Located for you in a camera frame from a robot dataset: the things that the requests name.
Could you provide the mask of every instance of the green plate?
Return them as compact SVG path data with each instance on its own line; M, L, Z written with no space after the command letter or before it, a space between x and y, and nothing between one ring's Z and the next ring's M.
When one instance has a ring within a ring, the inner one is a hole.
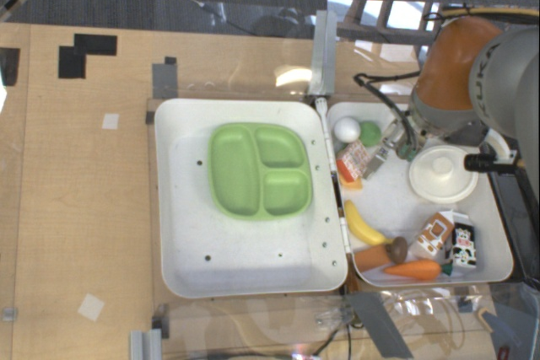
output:
M216 206L233 218L293 216L311 203L305 147L290 129L262 123L230 123L208 146L208 177Z

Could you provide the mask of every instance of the wooden surface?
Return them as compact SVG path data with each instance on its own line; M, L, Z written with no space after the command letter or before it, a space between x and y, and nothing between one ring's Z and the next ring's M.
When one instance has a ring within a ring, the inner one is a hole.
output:
M28 59L28 99L15 96L17 89L26 89L22 68L19 87L11 90L13 108L0 116L1 122L11 112L20 124L10 130L13 137L5 138L7 132L1 132L3 146L5 139L13 143L24 137L14 159L19 158L22 171L13 168L13 176L22 181L14 191L20 191L19 221L17 200L4 206L11 213L0 213L8 227L0 238L0 294L4 304L5 298L14 296L19 310L12 359L127 359L130 330L148 330L154 309L163 302L170 303L173 331L164 347L174 355L246 345L275 352L275 345L295 340L305 341L311 349L324 341L326 333L314 327L313 318L324 304L313 299L190 302L166 290L156 253L159 237L151 222L151 215L157 214L151 200L157 195L149 157L153 134L145 124L152 63L163 63L165 56L177 57L183 95L231 97L255 92L256 97L295 99L305 83L276 93L276 71L282 65L308 67L310 41L38 25L26 27L26 40L19 31L17 40L15 28L11 29L9 37L23 47ZM76 32L117 35L117 56L88 56L85 80L58 79L58 47L72 46ZM1 38L5 46L8 37ZM350 86L350 71L372 67L354 49L344 44L337 49L341 89ZM389 70L405 72L413 67L411 62L394 62ZM116 130L102 129L105 114L119 115ZM3 188L13 187L6 179L3 173ZM7 191L3 189L2 197ZM97 320L78 312L88 293L104 302ZM254 305L262 311L255 314ZM306 331L308 321L311 333ZM477 358L492 358L489 335L477 324L465 329L485 341L487 357ZM419 323L405 330L412 328L416 332L406 339L420 340L423 345L418 349L428 353L419 358L446 358L437 351L437 338L447 338L447 327L434 331L431 339L421 336ZM10 358L4 348L10 346L11 326L0 330L0 358ZM365 331L359 330L354 338L354 358L361 352L367 356L362 358L378 358ZM329 349L325 355L341 358L343 346L337 342L331 348L337 351ZM473 348L475 353L481 349Z

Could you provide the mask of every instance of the white lid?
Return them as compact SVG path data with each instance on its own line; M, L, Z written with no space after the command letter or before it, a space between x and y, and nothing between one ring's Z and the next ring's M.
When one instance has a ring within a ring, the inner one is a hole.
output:
M478 173L466 171L467 152L454 146L425 149L411 163L408 177L414 191L432 202L458 202L474 191Z

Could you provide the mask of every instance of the white ball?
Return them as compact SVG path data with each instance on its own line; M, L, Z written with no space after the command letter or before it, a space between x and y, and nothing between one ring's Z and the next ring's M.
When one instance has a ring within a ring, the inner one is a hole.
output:
M336 122L334 137L340 142L354 142L360 137L360 124L352 117L344 117Z

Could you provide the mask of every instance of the wooden table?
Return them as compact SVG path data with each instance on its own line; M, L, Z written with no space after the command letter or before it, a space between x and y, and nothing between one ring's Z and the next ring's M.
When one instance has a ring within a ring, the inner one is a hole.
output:
M86 79L59 79L58 47L72 46L75 33L116 35L117 55L87 56ZM8 158L0 161L0 296L3 305L19 312L13 327L0 323L0 358L127 359L129 332L150 328L153 279L159 278L152 265L152 143L145 123L152 64L176 57L179 86L190 96L255 92L264 99L298 99L305 83L276 93L273 72L282 65L309 67L312 42L2 24L0 46L21 49L19 81L8 89L0 115L0 149ZM358 93L351 88L351 71L381 66L355 49L348 43L337 47L337 71L345 77L337 90L344 93ZM397 60L381 62L388 62L391 73L413 70L413 60ZM106 114L119 115L117 129L103 129ZM103 302L96 320L78 312L87 294ZM186 333L178 336L179 347L175 340L165 342L170 352L246 343L271 352L276 345L253 328L249 310L242 309L246 304L224 302L220 312L203 320L204 314L186 314L197 304L182 302L177 299L172 319L177 331ZM293 312L271 313L270 327L290 325ZM208 333L231 316L235 331L224 325L223 332ZM415 325L405 337L418 345L421 358L448 357L444 326L422 339L423 327ZM302 329L295 330L302 340ZM470 335L462 350L494 357L489 334L478 322L467 322L464 330ZM199 342L187 347L189 337ZM337 342L326 358L341 358L343 350L346 342ZM354 358L360 353L376 357L367 333L355 330Z

